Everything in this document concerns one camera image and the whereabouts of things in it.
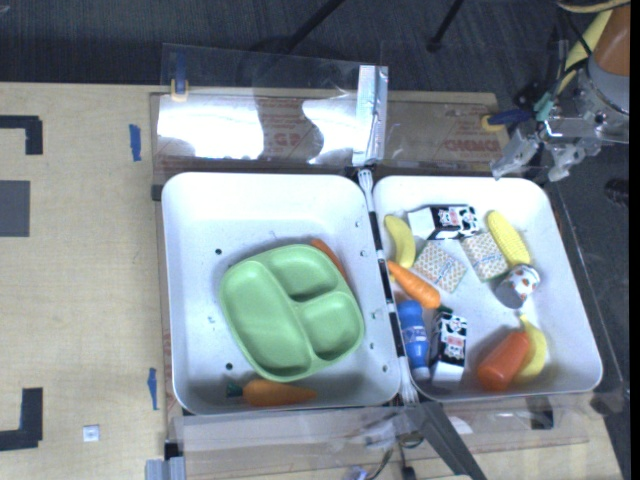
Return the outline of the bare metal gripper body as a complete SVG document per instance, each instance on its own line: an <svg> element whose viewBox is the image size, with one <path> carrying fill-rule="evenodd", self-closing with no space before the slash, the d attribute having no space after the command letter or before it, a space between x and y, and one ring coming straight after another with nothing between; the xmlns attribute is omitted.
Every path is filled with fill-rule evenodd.
<svg viewBox="0 0 640 480"><path fill-rule="evenodd" d="M568 97L537 112L544 140L588 155L602 145L629 143L629 81L577 80Z"/></svg>

